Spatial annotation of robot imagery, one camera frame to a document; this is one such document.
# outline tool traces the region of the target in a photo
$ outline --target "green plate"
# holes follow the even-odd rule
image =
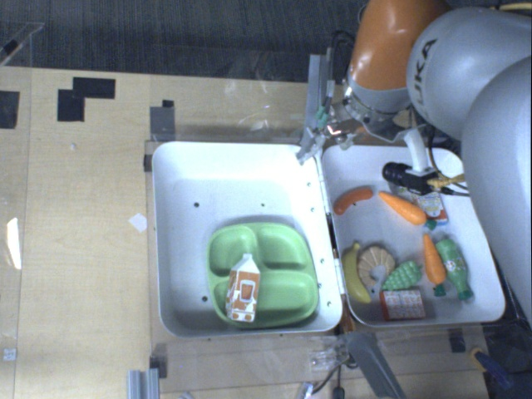
[[[244,253],[260,271],[257,312],[252,323],[225,315],[229,272]],[[284,224],[236,224],[216,231],[209,242],[210,297],[216,313],[240,328],[272,328],[298,323],[318,306],[318,281],[305,239]]]

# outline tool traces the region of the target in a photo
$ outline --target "carrot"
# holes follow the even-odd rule
[[[424,224],[426,222],[425,212],[413,203],[406,201],[406,199],[399,198],[384,191],[379,192],[379,196],[386,204],[410,223]]]
[[[425,272],[429,281],[439,285],[446,280],[446,268],[441,261],[436,246],[428,234],[423,234],[423,249],[425,250]]]
[[[332,209],[338,215],[342,215],[346,212],[350,205],[356,204],[358,201],[369,200],[373,197],[373,191],[371,188],[355,188],[354,190],[349,190],[345,194],[342,194],[334,202]]]

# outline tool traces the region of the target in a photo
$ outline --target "green corn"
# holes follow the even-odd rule
[[[419,266],[413,260],[400,264],[396,270],[390,273],[382,290],[395,290],[409,288],[421,279]]]

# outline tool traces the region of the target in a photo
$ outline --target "toy bottle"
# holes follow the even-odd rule
[[[467,283],[467,267],[464,258],[452,239],[443,239],[436,244],[436,249],[447,269],[447,279],[456,287],[458,298],[467,300],[473,296]]]

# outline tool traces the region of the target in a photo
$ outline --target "milk carton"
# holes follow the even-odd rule
[[[252,254],[244,254],[229,274],[229,291],[225,299],[227,317],[251,323],[257,312],[260,272]]]

